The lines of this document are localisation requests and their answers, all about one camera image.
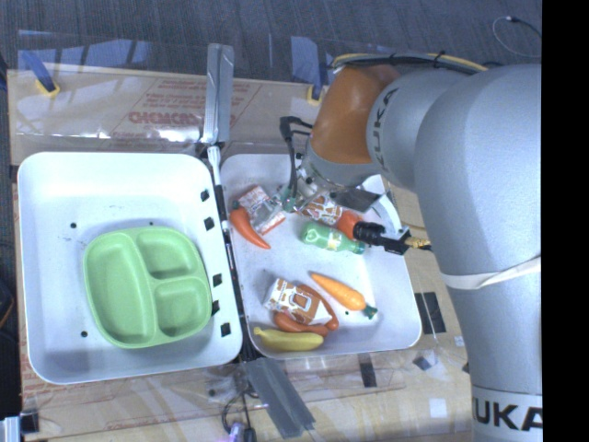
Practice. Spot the white plastic tray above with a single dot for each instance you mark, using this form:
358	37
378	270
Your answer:
60	210
294	260

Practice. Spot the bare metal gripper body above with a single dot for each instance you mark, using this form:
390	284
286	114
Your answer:
312	187

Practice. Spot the black cylinder on white bracket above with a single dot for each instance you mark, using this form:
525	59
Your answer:
373	234

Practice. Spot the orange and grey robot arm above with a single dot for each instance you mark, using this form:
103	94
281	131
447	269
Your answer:
478	191

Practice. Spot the brown sausage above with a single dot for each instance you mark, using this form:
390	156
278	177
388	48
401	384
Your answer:
294	325
332	317

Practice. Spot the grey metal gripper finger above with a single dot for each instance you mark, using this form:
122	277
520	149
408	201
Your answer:
279	199
264	213

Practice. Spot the green divided plate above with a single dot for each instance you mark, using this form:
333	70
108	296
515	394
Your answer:
119	288

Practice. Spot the brown cardboard board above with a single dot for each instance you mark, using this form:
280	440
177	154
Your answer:
138	104

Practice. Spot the orange carrot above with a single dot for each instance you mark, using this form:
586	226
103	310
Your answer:
245	229
340	292

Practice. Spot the orange round object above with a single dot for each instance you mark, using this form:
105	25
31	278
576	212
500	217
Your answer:
346	224

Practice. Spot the orange and white carton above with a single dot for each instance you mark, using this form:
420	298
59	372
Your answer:
250	197
294	299
322	210

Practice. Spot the green bottle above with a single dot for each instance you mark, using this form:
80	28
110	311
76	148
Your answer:
326	238

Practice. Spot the yellow banana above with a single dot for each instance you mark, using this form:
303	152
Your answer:
290	340

